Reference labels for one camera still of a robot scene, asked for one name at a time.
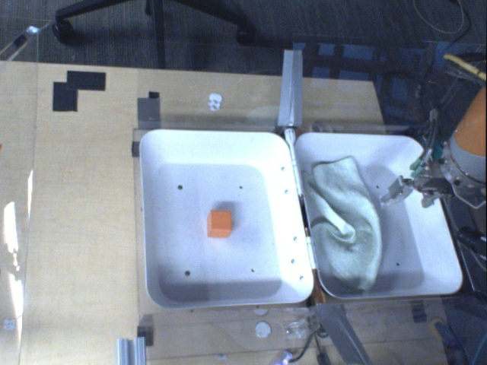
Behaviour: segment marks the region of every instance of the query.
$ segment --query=black chair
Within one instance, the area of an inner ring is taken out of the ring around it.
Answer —
[[[68,17],[85,14],[87,12],[96,11],[101,8],[110,7],[111,5],[117,5],[130,0],[84,0],[82,2],[70,5],[66,8],[59,9],[56,12],[56,22],[53,25],[53,32],[56,38],[61,43],[68,43],[74,35],[75,31],[73,26],[66,19]],[[210,14],[215,17],[219,17],[224,21],[236,24],[237,30],[237,42],[243,45],[249,45],[253,42],[254,27],[244,17],[235,14],[223,7],[216,5],[209,0],[173,0],[189,7],[195,8],[206,14]],[[159,68],[165,67],[164,58],[164,10],[163,0],[147,0],[145,7],[145,13],[152,17],[155,29],[155,39],[157,41],[158,49],[158,66]]]

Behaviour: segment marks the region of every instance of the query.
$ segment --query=folded towel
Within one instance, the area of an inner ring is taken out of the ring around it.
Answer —
[[[317,164],[312,176],[304,174],[304,193],[314,245],[332,273],[350,288],[370,290],[382,255],[380,222],[354,159]]]

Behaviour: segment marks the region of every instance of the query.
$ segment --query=wooden table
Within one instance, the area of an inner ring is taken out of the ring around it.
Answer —
[[[106,90],[79,91],[77,112],[53,112],[53,82],[65,82],[68,70],[106,72]],[[20,62],[13,71],[18,74],[13,82],[37,80],[38,88],[36,93],[32,89],[7,92],[8,85],[0,82],[2,115],[14,112],[10,105],[21,103],[21,95],[37,96],[38,104],[21,363],[115,363],[117,338],[134,338],[142,317],[138,315],[138,297],[144,284],[138,279],[137,269],[131,152],[132,133],[138,123],[137,99],[147,97],[149,91],[159,92],[162,118],[168,123],[191,125],[203,121],[231,128],[263,121],[261,128],[266,129],[277,116],[281,79],[49,64],[39,64],[35,75],[30,64]],[[223,97],[222,108],[216,113],[207,107],[210,93]],[[305,131],[317,120],[382,123],[370,82],[307,79],[304,109]],[[0,132],[8,129],[7,124],[6,119],[0,119]],[[8,155],[11,160],[13,154],[8,145],[13,141],[14,138],[4,140],[0,166]],[[2,188],[8,181],[0,179]],[[360,307],[356,306],[357,318]],[[162,313],[173,334],[167,355],[172,358],[150,363],[268,364],[276,354],[275,348],[266,350],[265,342],[253,346],[255,336],[249,336],[249,343],[242,344],[248,331],[235,312],[238,310],[228,314],[231,320],[226,336],[234,341],[226,359],[216,357],[218,352],[212,351],[219,345],[212,341],[212,335],[216,340],[221,334],[221,323],[212,319],[219,318],[217,312],[200,314],[197,322],[190,311],[172,316]],[[282,313],[271,310],[267,319],[271,324],[272,313],[276,318],[282,317]],[[368,351],[382,351],[380,342],[390,335],[386,322],[376,327],[377,334],[371,338]],[[364,322],[363,328],[369,329],[370,323]],[[423,345],[424,351],[431,354],[433,346],[442,352],[441,344],[434,344],[431,334],[425,331],[416,335],[421,344],[412,347]],[[397,350],[411,350],[399,338],[397,341]],[[189,357],[206,352],[205,345],[210,347],[207,355]],[[282,348],[289,345],[290,342],[282,342]],[[338,361],[331,342],[328,345],[330,357]],[[394,355],[384,352],[384,358],[392,360]],[[310,351],[300,363],[315,364],[316,354]]]

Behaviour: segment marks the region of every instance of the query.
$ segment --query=green towel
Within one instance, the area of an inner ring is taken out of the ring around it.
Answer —
[[[382,255],[380,222],[354,159],[317,164],[312,176],[304,174],[304,192],[314,245],[332,273],[350,288],[370,290]]]

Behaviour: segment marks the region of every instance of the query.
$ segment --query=orange block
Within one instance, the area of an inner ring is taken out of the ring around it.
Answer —
[[[231,233],[231,211],[211,210],[207,225],[211,238],[228,238]]]

